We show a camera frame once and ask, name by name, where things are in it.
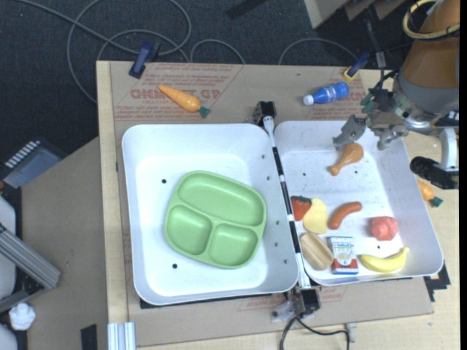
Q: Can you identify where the orange carrot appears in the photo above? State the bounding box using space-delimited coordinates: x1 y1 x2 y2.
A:
417 179 444 209
157 84 211 119

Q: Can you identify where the yellow banana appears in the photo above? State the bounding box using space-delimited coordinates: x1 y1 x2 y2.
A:
358 246 411 274

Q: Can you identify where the thin black and white rod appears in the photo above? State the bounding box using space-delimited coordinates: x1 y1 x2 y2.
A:
263 116 312 289

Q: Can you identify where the tan hot dog bun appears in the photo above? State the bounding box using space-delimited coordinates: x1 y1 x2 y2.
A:
298 231 335 272

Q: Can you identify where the red strawberry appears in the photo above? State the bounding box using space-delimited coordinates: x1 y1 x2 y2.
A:
290 195 314 222

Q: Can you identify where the brown cardboard board red print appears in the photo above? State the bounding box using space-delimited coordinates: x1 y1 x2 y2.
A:
109 61 436 348

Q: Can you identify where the yellow pear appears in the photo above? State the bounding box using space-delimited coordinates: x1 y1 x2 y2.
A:
302 197 330 236

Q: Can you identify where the orange sausage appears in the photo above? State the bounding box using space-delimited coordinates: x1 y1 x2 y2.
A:
327 201 363 231

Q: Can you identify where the orange chicken drumstick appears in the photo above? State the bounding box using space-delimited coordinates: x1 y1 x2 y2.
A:
326 141 365 177

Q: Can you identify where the black cylinder on white bracket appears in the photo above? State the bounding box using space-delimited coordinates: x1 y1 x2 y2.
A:
409 128 460 191

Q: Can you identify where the green divided plate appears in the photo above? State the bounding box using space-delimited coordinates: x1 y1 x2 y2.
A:
163 169 269 271

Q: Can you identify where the white and red carton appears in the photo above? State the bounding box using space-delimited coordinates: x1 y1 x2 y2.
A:
326 236 360 276

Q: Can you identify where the pink lumpy toy food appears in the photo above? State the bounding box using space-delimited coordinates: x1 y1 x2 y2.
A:
371 215 400 241

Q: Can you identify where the white plastic tray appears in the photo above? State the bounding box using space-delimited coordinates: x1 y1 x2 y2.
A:
273 120 445 287
121 122 301 307

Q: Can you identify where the blue bottle white cap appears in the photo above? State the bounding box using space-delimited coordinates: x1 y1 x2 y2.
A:
302 81 351 106

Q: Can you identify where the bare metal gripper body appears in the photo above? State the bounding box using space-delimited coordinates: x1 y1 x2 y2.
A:
366 101 443 136

